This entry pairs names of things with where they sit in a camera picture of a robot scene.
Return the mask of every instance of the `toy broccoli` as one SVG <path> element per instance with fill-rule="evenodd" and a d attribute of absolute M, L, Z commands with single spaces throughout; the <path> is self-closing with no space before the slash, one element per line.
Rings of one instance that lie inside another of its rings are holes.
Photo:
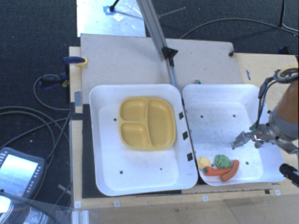
<path fill-rule="evenodd" d="M 229 158 L 222 154 L 215 156 L 214 164 L 219 169 L 230 168 L 231 166 Z"/>

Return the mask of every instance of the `toy carrot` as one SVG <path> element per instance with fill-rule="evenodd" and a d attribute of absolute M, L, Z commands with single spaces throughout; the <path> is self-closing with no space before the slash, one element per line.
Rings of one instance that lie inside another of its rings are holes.
<path fill-rule="evenodd" d="M 205 168 L 202 169 L 202 171 L 204 171 L 204 174 L 206 176 L 220 176 L 220 175 L 227 174 L 231 170 L 232 168 L 216 169 L 211 166 L 206 166 Z"/>

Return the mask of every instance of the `white tray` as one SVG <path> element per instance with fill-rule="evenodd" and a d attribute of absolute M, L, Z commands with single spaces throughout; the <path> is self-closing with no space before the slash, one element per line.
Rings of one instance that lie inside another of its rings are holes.
<path fill-rule="evenodd" d="M 129 97 L 150 96 L 168 101 L 176 121 L 176 141 L 163 151 L 138 151 L 126 147 L 120 138 L 118 112 Z M 100 85 L 90 92 L 95 178 L 98 189 L 108 196 L 188 189 L 198 179 L 181 95 L 169 84 Z"/>
<path fill-rule="evenodd" d="M 227 182 L 222 182 L 219 176 L 205 176 L 200 171 L 207 184 L 218 186 L 283 180 L 279 166 L 284 159 L 276 145 L 264 144 L 256 149 L 254 142 L 250 141 L 235 150 L 230 145 L 241 131 L 248 132 L 256 121 L 258 91 L 250 84 L 190 84 L 184 88 L 185 112 L 195 155 L 208 157 L 211 163 L 217 154 L 240 161 L 236 175 Z M 268 114 L 264 107 L 260 123 L 266 122 Z"/>

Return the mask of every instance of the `black clamp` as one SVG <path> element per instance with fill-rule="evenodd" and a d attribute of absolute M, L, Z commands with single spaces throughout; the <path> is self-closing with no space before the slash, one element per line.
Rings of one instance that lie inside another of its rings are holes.
<path fill-rule="evenodd" d="M 66 73 L 61 73 L 59 75 L 45 75 L 42 76 L 38 82 L 39 87 L 42 90 L 50 90 L 52 88 L 68 85 L 69 76 Z"/>
<path fill-rule="evenodd" d="M 178 50 L 171 49 L 168 47 L 163 47 L 162 53 L 163 53 L 164 58 L 169 60 L 169 65 L 174 67 L 173 58 L 178 53 Z"/>
<path fill-rule="evenodd" d="M 67 56 L 63 58 L 63 64 L 67 65 L 71 63 L 75 63 L 77 66 L 84 66 L 87 65 L 87 58 L 78 56 Z"/>

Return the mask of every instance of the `black hole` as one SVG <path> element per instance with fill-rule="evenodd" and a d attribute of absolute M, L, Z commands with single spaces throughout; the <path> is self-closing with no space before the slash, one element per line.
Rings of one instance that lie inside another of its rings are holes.
<path fill-rule="evenodd" d="M 193 159 L 192 153 L 187 154 L 188 161 L 191 161 Z"/>
<path fill-rule="evenodd" d="M 183 112 L 179 113 L 178 116 L 179 116 L 179 119 L 182 119 L 184 117 Z"/>
<path fill-rule="evenodd" d="M 187 139 L 187 138 L 188 138 L 188 132 L 185 131 L 185 132 L 183 133 L 183 139 L 185 140 L 185 139 Z"/>

